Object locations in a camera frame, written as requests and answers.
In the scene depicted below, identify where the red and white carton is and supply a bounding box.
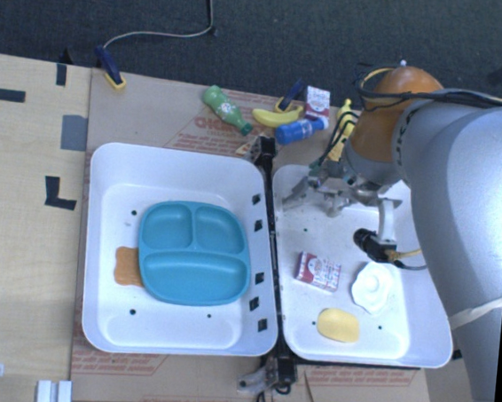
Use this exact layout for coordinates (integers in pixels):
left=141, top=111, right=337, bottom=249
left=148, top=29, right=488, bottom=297
left=292, top=249, right=344, bottom=294
left=302, top=84, right=334, bottom=122

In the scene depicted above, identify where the orange toast slice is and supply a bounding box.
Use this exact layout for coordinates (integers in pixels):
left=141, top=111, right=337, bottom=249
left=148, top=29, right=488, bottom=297
left=111, top=245, right=149, bottom=288

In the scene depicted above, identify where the thin black and white rod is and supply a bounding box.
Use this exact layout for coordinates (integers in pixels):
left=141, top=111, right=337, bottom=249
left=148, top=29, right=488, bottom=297
left=239, top=151, right=305, bottom=361

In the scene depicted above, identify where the black block with thin wires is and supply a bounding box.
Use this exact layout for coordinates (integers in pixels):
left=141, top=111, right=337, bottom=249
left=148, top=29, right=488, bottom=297
left=236, top=350, right=301, bottom=400
left=242, top=133, right=279, bottom=169

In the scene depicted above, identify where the brown cardboard board, red print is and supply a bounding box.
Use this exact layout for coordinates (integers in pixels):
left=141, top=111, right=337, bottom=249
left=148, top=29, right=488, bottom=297
left=56, top=67, right=463, bottom=402

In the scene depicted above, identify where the yellow oval potato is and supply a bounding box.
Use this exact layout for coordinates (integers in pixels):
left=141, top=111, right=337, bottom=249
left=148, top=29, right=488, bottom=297
left=314, top=305, right=364, bottom=345

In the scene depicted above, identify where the yellow banana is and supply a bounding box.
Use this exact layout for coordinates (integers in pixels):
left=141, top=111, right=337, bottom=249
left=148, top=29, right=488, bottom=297
left=249, top=99, right=306, bottom=132

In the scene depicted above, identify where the green bottle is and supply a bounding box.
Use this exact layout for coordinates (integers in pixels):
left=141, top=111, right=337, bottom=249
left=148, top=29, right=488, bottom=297
left=198, top=83, right=258, bottom=138

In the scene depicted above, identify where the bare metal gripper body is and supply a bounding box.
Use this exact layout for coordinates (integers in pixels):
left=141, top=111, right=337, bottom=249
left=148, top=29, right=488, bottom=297
left=305, top=165, right=406, bottom=213

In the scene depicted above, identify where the white plastic tray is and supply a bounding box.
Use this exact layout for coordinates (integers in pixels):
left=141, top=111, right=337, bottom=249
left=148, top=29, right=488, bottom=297
left=69, top=139, right=298, bottom=371
left=254, top=161, right=473, bottom=377

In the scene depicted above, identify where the blue bottle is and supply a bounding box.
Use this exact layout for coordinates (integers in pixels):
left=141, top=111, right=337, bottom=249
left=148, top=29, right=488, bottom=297
left=273, top=111, right=331, bottom=151

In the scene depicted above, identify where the black cylinder on white bracket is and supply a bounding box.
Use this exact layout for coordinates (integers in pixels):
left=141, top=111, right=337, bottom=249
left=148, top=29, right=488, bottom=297
left=350, top=194, right=404, bottom=265

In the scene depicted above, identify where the white fried egg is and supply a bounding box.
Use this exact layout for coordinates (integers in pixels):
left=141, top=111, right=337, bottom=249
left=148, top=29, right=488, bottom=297
left=348, top=258, right=397, bottom=317

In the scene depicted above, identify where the blue divided plate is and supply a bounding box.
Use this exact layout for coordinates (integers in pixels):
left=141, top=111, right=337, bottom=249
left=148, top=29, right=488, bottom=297
left=130, top=195, right=259, bottom=313

